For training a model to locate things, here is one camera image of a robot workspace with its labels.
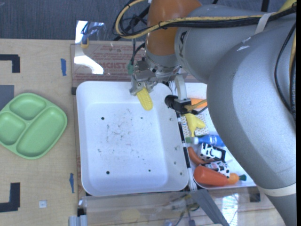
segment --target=gray floor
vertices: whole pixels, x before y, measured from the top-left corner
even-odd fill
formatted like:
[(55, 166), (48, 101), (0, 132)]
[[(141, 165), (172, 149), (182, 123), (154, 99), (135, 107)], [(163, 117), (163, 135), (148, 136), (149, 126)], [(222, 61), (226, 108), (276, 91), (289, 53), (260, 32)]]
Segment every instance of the gray floor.
[[(108, 31), (129, 0), (0, 0), (0, 38), (75, 39), (77, 20), (104, 22)], [(210, 4), (213, 0), (199, 0)], [(270, 0), (268, 11), (277, 11), (286, 0)], [(261, 10), (262, 0), (219, 0), (218, 4)], [(147, 4), (132, 9), (140, 13)], [(108, 39), (115, 36), (108, 33)]]

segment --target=green plate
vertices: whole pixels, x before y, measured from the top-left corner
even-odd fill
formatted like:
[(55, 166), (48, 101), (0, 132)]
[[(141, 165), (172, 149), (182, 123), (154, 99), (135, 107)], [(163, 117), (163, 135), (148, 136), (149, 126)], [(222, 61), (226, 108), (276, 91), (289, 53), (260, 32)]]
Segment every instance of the green plate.
[(45, 155), (67, 126), (65, 112), (33, 93), (12, 99), (0, 111), (0, 144), (26, 159)]

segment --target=white tray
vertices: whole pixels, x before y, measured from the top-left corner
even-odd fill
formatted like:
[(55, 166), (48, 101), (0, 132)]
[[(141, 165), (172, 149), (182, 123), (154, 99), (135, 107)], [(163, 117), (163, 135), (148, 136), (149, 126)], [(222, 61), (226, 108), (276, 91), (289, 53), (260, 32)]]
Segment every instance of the white tray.
[(130, 82), (86, 81), (76, 91), (82, 184), (93, 196), (179, 191), (188, 172), (174, 110), (158, 84), (146, 111)]

